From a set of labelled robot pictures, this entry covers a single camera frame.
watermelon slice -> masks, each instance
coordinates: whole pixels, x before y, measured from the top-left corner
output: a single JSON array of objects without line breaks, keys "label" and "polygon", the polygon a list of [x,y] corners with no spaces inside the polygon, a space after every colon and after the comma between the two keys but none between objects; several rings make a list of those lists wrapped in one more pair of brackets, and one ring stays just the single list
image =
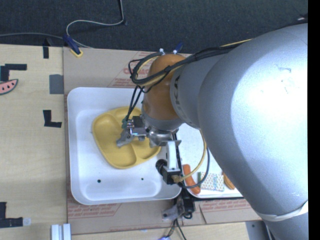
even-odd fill
[{"label": "watermelon slice", "polygon": [[0,82],[0,95],[11,92],[18,84],[18,79]]}]

patterned packet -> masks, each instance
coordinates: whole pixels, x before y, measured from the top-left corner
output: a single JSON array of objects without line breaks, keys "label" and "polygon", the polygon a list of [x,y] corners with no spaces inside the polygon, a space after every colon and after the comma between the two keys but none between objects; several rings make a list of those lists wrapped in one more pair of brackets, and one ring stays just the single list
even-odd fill
[{"label": "patterned packet", "polygon": [[[205,172],[198,172],[198,182],[204,177]],[[216,173],[208,173],[206,179],[201,183],[202,190],[225,191],[224,176]]]}]

dark backdrop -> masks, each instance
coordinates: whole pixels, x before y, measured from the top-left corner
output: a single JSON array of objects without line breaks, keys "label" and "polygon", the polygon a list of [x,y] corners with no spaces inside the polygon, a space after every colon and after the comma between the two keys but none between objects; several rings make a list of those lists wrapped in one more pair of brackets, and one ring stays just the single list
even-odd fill
[{"label": "dark backdrop", "polygon": [[[0,35],[21,32],[62,37],[75,20],[116,23],[119,0],[0,0]],[[308,13],[308,0],[122,0],[127,25],[76,23],[77,41],[94,48],[194,53],[254,38]],[[43,36],[0,37],[2,44],[43,44]],[[52,38],[54,45],[63,41]]]}]

wooden surface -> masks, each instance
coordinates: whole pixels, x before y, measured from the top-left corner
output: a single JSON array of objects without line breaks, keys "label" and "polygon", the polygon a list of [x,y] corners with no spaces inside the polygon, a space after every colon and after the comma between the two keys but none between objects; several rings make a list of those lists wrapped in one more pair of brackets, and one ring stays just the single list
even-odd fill
[{"label": "wooden surface", "polygon": [[[26,71],[11,70],[16,88],[0,95],[0,202],[7,202],[7,218],[31,218],[31,225],[0,228],[0,240],[49,240],[53,224],[67,223],[64,95],[50,94],[49,75],[63,75],[60,47],[43,48],[0,44],[0,66],[27,64]],[[44,127],[43,110],[61,128]],[[244,222],[185,226],[188,240],[248,240]],[[153,239],[168,229],[73,235],[73,240]],[[172,240],[182,239],[176,228]]]}]

white strap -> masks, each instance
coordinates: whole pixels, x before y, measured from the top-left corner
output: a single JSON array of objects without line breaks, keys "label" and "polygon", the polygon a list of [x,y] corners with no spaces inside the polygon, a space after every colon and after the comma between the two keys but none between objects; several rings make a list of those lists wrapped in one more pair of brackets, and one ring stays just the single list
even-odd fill
[{"label": "white strap", "polygon": [[302,214],[306,214],[309,211],[309,205],[308,205],[308,200],[298,209],[289,212],[287,214],[283,214],[283,215],[270,215],[270,214],[262,214],[256,211],[256,214],[258,214],[261,219],[265,220],[265,221],[269,221],[269,222],[280,222],[280,221],[284,221],[287,219],[290,219],[292,217],[298,216],[298,215],[302,215]]}]

